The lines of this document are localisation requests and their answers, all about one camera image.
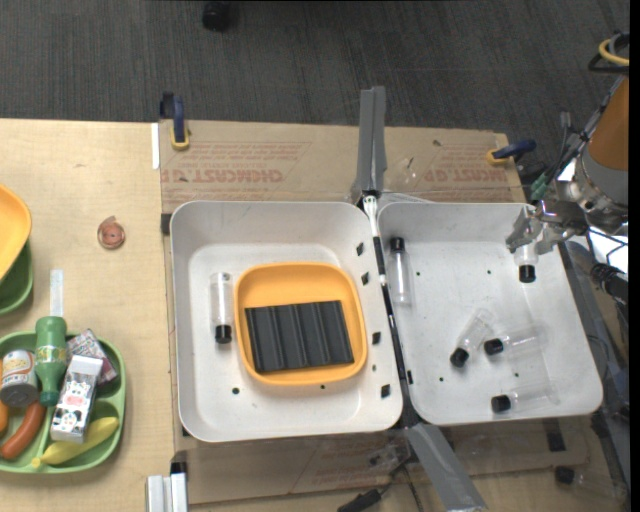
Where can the brown cardboard board red print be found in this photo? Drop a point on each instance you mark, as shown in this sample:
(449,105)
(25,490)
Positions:
(280,160)

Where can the red and white packet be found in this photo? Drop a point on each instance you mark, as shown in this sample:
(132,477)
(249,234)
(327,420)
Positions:
(92,345)

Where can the white carton with cow print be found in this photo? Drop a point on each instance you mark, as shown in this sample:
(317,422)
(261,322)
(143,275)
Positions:
(75,400)

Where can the yellow banana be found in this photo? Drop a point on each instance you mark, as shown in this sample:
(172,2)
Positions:
(95,432)

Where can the small grey and orange can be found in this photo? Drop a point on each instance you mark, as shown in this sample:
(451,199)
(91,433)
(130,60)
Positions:
(17,380)

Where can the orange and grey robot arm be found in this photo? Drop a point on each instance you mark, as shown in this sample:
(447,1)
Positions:
(609,130)

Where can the black caster wheel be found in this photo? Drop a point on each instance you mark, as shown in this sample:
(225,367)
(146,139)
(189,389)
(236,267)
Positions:
(219,16)

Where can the orange divided plate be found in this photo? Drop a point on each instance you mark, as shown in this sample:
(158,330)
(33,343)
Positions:
(11,225)

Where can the clear plastic bottle black cap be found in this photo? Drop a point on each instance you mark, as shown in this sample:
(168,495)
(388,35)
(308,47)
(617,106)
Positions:
(222,305)
(467,340)
(505,401)
(400,275)
(505,344)
(565,475)
(526,272)

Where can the black cylinder on white bracket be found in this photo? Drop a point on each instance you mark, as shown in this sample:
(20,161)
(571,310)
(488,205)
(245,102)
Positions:
(607,278)

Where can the white plastic tray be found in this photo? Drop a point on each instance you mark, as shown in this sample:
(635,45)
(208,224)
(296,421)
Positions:
(210,400)
(450,280)

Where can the green divided plate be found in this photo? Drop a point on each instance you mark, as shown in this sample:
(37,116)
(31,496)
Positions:
(17,290)
(107,400)

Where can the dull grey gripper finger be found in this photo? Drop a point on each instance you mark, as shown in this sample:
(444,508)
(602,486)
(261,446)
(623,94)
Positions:
(522,230)
(547,240)

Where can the red sausage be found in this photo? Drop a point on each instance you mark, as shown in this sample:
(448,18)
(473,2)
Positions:
(25,432)

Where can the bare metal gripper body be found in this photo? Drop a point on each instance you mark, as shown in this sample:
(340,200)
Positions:
(585,212)

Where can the black ribbed rack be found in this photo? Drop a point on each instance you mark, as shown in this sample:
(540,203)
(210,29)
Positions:
(300,336)

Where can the green bottle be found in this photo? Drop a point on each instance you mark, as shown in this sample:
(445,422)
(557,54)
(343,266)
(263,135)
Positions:
(50,355)

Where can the pink doughnut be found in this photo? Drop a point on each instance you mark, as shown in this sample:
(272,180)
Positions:
(111,234)

